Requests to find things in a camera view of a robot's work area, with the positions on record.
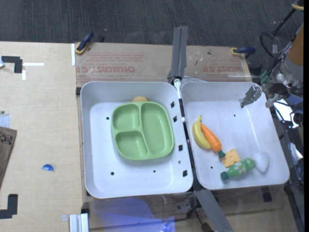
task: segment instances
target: yellow banana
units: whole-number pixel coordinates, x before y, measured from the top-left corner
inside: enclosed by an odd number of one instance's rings
[[[202,116],[198,116],[198,119],[194,122],[192,126],[192,134],[196,143],[204,149],[210,149],[211,145],[205,138],[201,130],[201,119]]]

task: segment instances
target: green bottle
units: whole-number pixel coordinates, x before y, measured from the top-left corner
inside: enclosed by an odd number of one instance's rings
[[[239,177],[252,170],[255,166],[251,158],[246,158],[242,161],[236,162],[225,172],[221,173],[221,178],[227,180],[229,177]]]

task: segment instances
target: blue object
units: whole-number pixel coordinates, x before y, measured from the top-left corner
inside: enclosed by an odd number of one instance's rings
[[[256,49],[253,47],[242,47],[238,49],[233,49],[234,53],[245,53],[245,54],[253,54],[256,52]]]
[[[90,42],[90,40],[91,40],[91,38],[93,37],[93,35],[94,35],[93,32],[88,33],[88,34],[84,37],[84,39],[82,40],[82,42],[79,44],[77,50],[78,50],[78,51],[81,51],[81,50],[86,46],[86,44],[87,44],[88,42]]]
[[[47,171],[54,171],[54,167],[50,164],[45,164],[42,169],[47,170]]]

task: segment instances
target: dark floor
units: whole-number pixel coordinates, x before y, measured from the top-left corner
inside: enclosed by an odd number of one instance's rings
[[[259,35],[272,31],[295,0],[0,0],[0,41],[72,43],[93,31],[108,43],[172,44],[188,26],[188,45],[251,46],[251,68],[271,58]],[[283,48],[301,26],[296,11],[278,32]]]

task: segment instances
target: green plate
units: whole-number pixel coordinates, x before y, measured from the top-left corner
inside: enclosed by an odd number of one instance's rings
[[[151,101],[131,102],[112,113],[112,135],[120,155],[149,160],[168,155],[174,136],[165,108]]]

